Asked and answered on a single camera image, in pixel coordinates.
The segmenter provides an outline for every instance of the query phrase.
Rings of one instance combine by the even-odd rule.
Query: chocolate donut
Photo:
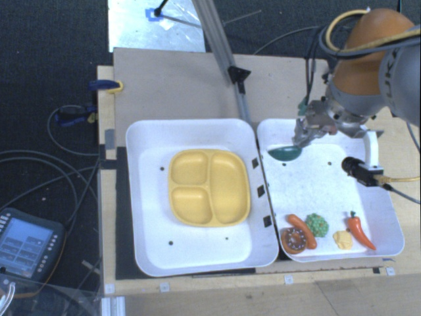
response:
[[[281,234],[284,250],[290,254],[298,254],[307,247],[307,239],[304,232],[296,227],[285,229]]]

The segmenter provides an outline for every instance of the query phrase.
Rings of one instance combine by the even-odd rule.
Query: yellow plate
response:
[[[250,212],[250,186],[243,161],[229,151],[191,149],[170,162],[171,210],[185,224],[232,226]]]

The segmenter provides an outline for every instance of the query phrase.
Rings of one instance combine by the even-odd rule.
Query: red chili pepper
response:
[[[367,238],[367,235],[362,230],[360,218],[355,216],[355,212],[351,212],[351,218],[348,219],[348,226],[353,236],[361,244],[372,250],[376,250],[375,245]]]

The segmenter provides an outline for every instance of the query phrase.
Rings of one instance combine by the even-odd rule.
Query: toy food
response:
[[[353,236],[364,246],[376,250],[375,245],[367,238],[361,227],[360,218],[355,216],[355,212],[351,211],[351,218],[348,219],[348,226]]]
[[[307,215],[305,223],[310,228],[311,232],[315,237],[323,238],[328,233],[329,224],[326,222],[326,220],[324,220],[323,217],[316,213]]]
[[[297,227],[298,229],[301,229],[304,232],[304,235],[307,239],[307,248],[310,250],[313,250],[317,247],[317,241],[314,238],[313,233],[308,228],[308,226],[305,224],[304,221],[302,221],[297,215],[290,214],[288,215],[287,221],[292,224],[294,227]]]
[[[341,250],[350,250],[353,247],[353,239],[351,238],[351,233],[347,230],[338,230],[334,234],[334,239],[337,246]]]
[[[298,254],[305,250],[307,239],[304,232],[296,227],[285,229],[281,234],[284,250],[290,254]]]

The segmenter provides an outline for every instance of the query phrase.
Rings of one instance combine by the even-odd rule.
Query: black floor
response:
[[[225,21],[262,10],[226,25],[233,52],[251,54],[279,35],[327,24],[349,9],[367,6],[396,9],[397,1],[215,0],[215,3]],[[420,11],[421,0],[403,0],[403,13],[415,24],[420,23]],[[107,0],[0,0],[0,153],[32,150],[66,161],[76,169],[94,166],[95,156],[73,155],[53,144],[47,134],[47,119],[63,105],[93,101],[87,84],[95,79],[96,66],[112,64],[107,13]],[[275,43],[261,54],[302,57],[306,43],[307,35],[303,32]],[[51,128],[54,137],[68,149],[97,152],[94,124],[59,128],[53,122]],[[0,154],[0,206],[60,176],[57,166],[70,172],[61,162],[45,155],[21,151]],[[83,175],[89,178],[90,171]],[[71,177],[80,199],[85,184],[80,178]],[[92,187],[96,188],[96,178]],[[60,180],[17,200],[12,207],[65,223],[74,211],[75,201],[68,182]],[[82,261],[94,264],[99,259],[97,229],[97,203],[88,192],[51,283],[73,288],[82,283],[89,273]],[[91,275],[82,288],[95,290],[98,282],[98,276]]]

